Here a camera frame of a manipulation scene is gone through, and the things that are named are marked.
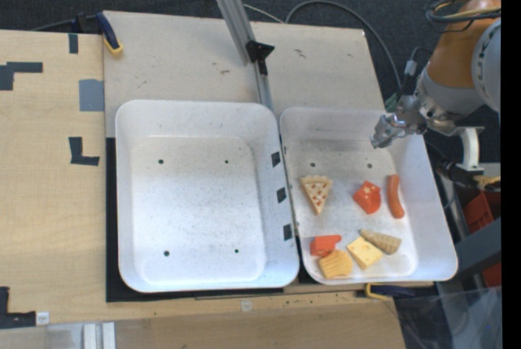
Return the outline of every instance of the cheese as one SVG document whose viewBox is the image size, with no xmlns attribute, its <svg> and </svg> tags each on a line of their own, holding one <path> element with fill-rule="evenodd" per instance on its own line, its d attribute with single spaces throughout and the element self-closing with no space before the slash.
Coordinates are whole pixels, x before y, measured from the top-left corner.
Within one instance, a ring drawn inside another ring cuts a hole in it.
<svg viewBox="0 0 521 349">
<path fill-rule="evenodd" d="M 369 266 L 379 261 L 383 253 L 371 242 L 367 242 L 362 236 L 347 246 L 349 253 L 356 260 L 360 268 L 367 269 Z"/>
</svg>

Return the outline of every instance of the toy pizza slice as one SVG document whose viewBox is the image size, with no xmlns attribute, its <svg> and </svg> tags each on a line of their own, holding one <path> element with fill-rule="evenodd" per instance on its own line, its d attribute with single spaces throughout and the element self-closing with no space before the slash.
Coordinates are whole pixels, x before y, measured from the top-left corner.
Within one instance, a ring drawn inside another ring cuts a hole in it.
<svg viewBox="0 0 521 349">
<path fill-rule="evenodd" d="M 333 181 L 326 176 L 306 176 L 300 178 L 300 185 L 316 215 L 320 215 Z"/>
</svg>

